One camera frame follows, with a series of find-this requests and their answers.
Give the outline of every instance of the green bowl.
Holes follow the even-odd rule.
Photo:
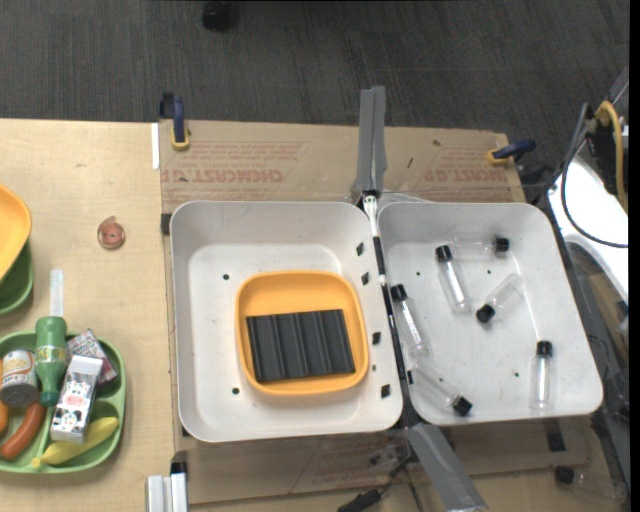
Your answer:
[[[29,297],[32,288],[33,266],[27,240],[11,269],[0,280],[0,316],[20,307]]]
[[[67,339],[69,340],[76,335],[77,334],[70,333],[67,335]],[[111,434],[111,437],[99,445],[94,446],[85,453],[78,455],[67,462],[57,464],[55,466],[49,466],[43,463],[40,467],[34,468],[31,465],[31,460],[35,457],[40,457],[52,442],[49,438],[49,426],[51,425],[51,419],[55,407],[49,407],[42,427],[31,444],[16,459],[4,460],[0,458],[0,471],[7,471],[11,473],[73,473],[75,471],[83,471],[97,466],[106,460],[111,453],[113,453],[120,441],[120,434],[122,433],[122,425],[124,423],[126,395],[125,366],[122,355],[111,343],[101,338],[98,338],[98,340],[109,357],[109,360],[118,372],[118,377],[108,384],[98,388],[96,392],[96,401],[93,406],[93,411],[91,412],[91,421],[108,416],[115,416],[119,420],[119,425],[116,431]],[[22,331],[9,334],[8,336],[0,339],[0,357],[4,357],[8,352],[20,348],[34,351],[35,346],[35,331]],[[18,429],[22,422],[24,412],[25,409],[10,410],[9,425],[7,426],[4,434],[0,435],[0,445],[4,444],[4,442],[11,437],[13,432]]]

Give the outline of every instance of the vial with black cap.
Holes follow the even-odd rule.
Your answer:
[[[555,477],[561,488],[589,501],[597,500],[600,503],[615,503],[620,506],[627,499],[627,487],[623,482],[590,468],[558,466],[555,469]]]
[[[553,407],[551,383],[553,378],[553,345],[550,341],[539,341],[536,355],[531,361],[532,409],[544,411]]]
[[[476,311],[476,318],[488,324],[494,316],[500,314],[515,302],[524,297],[524,281],[518,274],[509,274],[496,286],[484,300],[484,304]]]
[[[439,375],[431,357],[422,357],[411,369],[412,386],[430,403],[442,410],[453,410],[459,416],[469,414],[473,404],[460,389]]]
[[[429,338],[415,301],[407,295],[401,284],[391,287],[391,298],[396,310],[400,340],[407,344],[407,349],[413,357],[426,353],[429,349]]]
[[[437,247],[436,259],[440,269],[440,284],[451,309],[456,313],[467,313],[471,310],[469,292],[467,291],[462,269],[453,257],[451,247],[448,245]]]
[[[509,252],[508,238],[494,235],[459,234],[453,237],[455,258],[492,258]]]

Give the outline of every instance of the blue clamp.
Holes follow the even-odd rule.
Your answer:
[[[160,102],[160,117],[173,119],[171,128],[171,146],[177,151],[189,147],[189,130],[184,127],[184,104],[180,96],[172,92],[162,94]]]
[[[513,157],[514,162],[517,162],[527,153],[531,153],[536,147],[538,145],[535,140],[519,140],[502,149],[489,151],[487,160],[491,165],[504,165],[508,162],[509,157]]]

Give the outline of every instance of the yellow banana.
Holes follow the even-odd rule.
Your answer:
[[[42,456],[33,459],[31,465],[34,468],[39,467],[42,463],[53,466],[73,459],[109,438],[116,431],[119,424],[120,421],[114,416],[94,420],[87,427],[87,437],[84,443],[56,441],[49,445]]]

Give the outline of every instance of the tin can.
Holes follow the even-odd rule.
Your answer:
[[[0,400],[9,407],[26,407],[35,402],[39,394],[33,353],[19,349],[5,355]]]

